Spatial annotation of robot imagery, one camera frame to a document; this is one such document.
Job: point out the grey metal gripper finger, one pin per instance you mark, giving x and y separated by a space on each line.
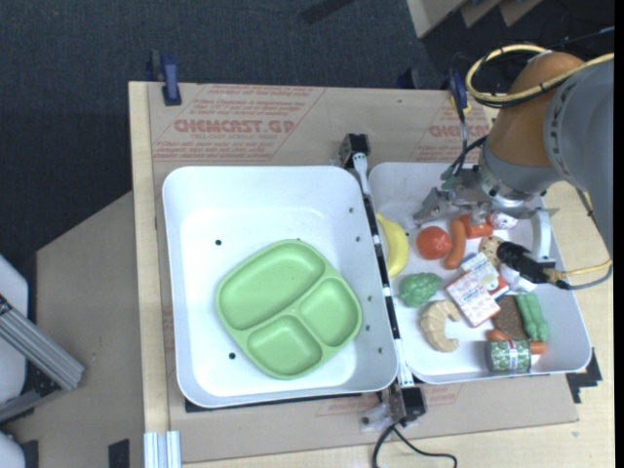
475 210
431 207

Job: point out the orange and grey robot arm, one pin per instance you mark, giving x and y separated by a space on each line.
531 115

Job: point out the thin black and white rod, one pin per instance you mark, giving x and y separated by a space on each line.
385 290

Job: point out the small white carton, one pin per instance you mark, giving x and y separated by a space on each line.
480 267

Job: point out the orange sausage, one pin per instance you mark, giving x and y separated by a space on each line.
456 246

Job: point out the beige speckled biscuit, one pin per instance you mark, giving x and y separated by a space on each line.
489 246

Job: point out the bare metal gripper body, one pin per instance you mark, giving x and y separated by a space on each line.
470 188

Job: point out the brown bread slice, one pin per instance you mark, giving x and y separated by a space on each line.
507 317

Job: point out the green divided plate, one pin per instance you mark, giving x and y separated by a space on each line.
273 290

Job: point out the orange round fruit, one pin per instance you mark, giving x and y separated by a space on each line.
433 243

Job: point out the orange carrot piece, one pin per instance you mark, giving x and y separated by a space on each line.
480 229

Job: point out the yellow banana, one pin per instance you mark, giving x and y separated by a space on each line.
397 246

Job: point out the green broccoli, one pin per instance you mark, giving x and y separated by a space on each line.
420 289

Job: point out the brown cardboard board, red print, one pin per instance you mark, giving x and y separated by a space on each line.
292 125

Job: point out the black cylinder on white bracket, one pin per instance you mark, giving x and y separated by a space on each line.
524 259

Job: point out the red and white carton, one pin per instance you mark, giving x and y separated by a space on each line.
472 300

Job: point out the green can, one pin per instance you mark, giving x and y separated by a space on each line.
509 356

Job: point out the long orange carrot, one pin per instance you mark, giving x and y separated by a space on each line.
538 346

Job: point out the small white and red packet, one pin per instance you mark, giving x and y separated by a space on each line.
503 221

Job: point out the white plastic tray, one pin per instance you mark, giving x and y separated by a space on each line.
404 183
273 203

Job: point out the beige croissant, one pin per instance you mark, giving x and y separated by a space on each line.
436 327

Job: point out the white and orange packet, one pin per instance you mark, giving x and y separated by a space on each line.
498 288

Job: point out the green bean bundle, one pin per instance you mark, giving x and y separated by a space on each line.
534 315

